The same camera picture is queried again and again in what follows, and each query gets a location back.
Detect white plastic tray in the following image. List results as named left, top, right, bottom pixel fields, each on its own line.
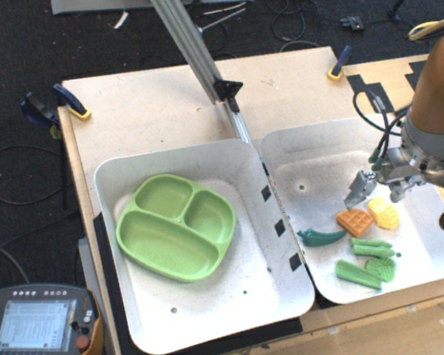
left=90, top=126, right=323, bottom=355
left=256, top=100, right=444, bottom=316

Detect green ribbed vegetable piece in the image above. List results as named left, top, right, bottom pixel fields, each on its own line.
left=363, top=254, right=399, bottom=287

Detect green divided plate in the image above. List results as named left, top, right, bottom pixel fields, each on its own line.
left=106, top=162, right=247, bottom=295

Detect green celery stick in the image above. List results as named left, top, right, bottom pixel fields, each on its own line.
left=332, top=252, right=384, bottom=297

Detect green bean pods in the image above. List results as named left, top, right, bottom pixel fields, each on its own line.
left=348, top=230, right=398, bottom=265

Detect yellow corn cob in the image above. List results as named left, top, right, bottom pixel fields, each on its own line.
left=364, top=193, right=402, bottom=234

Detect orange waffle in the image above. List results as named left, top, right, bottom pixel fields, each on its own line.
left=333, top=204, right=378, bottom=242

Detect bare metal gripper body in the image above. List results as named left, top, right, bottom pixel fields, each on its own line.
left=372, top=138, right=444, bottom=202

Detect pale flat board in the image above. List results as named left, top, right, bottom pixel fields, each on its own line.
left=53, top=18, right=444, bottom=355

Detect dark green chili pepper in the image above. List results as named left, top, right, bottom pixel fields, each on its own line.
left=296, top=221, right=349, bottom=251

